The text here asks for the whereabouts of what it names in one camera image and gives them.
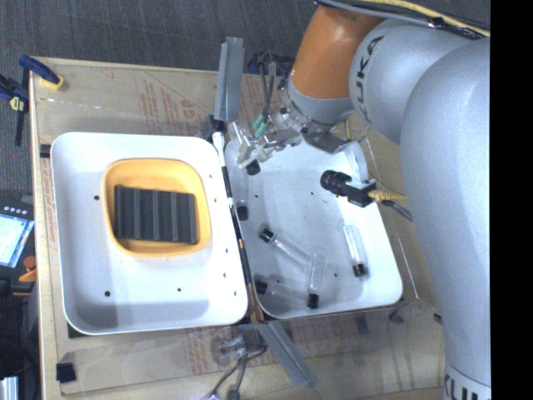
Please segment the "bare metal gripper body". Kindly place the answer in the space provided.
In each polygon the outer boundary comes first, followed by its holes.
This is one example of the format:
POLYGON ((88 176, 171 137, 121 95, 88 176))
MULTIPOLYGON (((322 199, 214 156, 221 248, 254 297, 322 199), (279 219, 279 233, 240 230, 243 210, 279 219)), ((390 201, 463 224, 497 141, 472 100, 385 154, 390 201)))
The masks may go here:
POLYGON ((267 146, 299 145, 311 126, 311 119, 293 102, 283 104, 268 116, 267 146))

